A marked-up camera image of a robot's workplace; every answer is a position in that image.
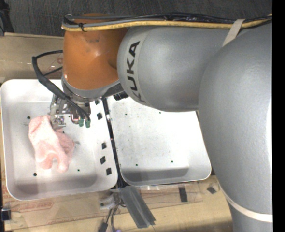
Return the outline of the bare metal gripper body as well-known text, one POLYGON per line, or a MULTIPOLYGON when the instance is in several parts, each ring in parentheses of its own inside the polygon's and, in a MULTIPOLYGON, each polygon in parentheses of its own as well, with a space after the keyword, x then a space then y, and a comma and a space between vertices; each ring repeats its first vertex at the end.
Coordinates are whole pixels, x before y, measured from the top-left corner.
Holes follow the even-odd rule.
POLYGON ((73 101, 53 95, 49 115, 69 116, 73 124, 91 124, 91 108, 88 100, 73 101))

